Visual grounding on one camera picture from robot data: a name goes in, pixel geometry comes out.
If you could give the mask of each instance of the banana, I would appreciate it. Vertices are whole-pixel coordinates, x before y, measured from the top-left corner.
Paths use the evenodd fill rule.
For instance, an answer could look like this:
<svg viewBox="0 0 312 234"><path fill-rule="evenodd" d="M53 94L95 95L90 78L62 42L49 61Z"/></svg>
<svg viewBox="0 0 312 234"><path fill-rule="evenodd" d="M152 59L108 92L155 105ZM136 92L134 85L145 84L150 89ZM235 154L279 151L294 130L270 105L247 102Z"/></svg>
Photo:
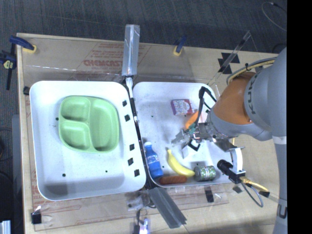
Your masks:
<svg viewBox="0 0 312 234"><path fill-rule="evenodd" d="M174 170L177 174L179 175L184 175L186 177L192 177L195 175L195 172L182 166L177 159L173 156L173 154L171 153L171 149L168 149L168 164L170 165L170 167L172 168L172 170Z"/></svg>

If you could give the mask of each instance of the soda can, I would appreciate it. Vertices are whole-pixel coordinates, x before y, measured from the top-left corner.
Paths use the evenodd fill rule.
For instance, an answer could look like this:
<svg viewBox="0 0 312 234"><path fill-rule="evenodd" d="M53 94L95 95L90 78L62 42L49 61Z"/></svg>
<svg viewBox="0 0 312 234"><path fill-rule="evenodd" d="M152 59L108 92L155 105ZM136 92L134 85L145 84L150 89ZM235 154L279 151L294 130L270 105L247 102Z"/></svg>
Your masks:
<svg viewBox="0 0 312 234"><path fill-rule="evenodd" d="M196 166L194 172L194 179L196 181L213 180L216 175L214 166Z"/></svg>

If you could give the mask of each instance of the sausage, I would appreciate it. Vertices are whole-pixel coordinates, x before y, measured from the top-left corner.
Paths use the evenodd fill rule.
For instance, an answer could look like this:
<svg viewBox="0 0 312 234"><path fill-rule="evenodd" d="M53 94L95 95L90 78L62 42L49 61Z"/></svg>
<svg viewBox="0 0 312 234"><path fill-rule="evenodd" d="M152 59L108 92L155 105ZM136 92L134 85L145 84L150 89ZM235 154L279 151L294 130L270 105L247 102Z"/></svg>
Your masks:
<svg viewBox="0 0 312 234"><path fill-rule="evenodd" d="M184 175L164 176L159 179L161 185L180 184L185 183L186 181L187 177Z"/></svg>

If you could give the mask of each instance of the blue clamp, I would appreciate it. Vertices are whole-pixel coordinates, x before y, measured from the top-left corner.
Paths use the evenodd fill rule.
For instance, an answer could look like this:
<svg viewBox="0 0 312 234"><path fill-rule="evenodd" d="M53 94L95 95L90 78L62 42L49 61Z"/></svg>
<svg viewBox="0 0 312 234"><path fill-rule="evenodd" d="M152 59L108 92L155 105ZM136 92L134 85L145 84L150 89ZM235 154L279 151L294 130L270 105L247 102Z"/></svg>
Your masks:
<svg viewBox="0 0 312 234"><path fill-rule="evenodd" d="M17 66L16 57L3 50L2 50L2 54L0 53L0 63L6 69L15 69Z"/></svg>
<svg viewBox="0 0 312 234"><path fill-rule="evenodd" d="M20 37L11 36L10 43L23 47L24 50L29 53L34 53L37 49L35 45L32 45L31 43Z"/></svg>
<svg viewBox="0 0 312 234"><path fill-rule="evenodd" d="M174 49L174 55L176 55L176 56L180 56L181 55L182 47L183 47L185 42L186 42L186 35L180 37L179 40L175 41L174 45L176 45L176 47Z"/></svg>

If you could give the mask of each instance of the bottle label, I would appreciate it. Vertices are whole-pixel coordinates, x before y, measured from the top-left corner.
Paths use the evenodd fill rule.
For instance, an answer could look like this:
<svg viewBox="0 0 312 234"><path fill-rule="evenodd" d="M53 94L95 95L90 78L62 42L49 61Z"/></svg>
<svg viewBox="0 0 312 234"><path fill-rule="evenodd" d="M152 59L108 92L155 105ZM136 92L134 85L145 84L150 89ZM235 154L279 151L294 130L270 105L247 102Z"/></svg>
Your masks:
<svg viewBox="0 0 312 234"><path fill-rule="evenodd" d="M147 163L148 163L148 164L152 164L152 163L155 163L155 162L159 162L159 158L158 158L157 155L148 156L148 157L146 157L146 160L147 160Z"/></svg>

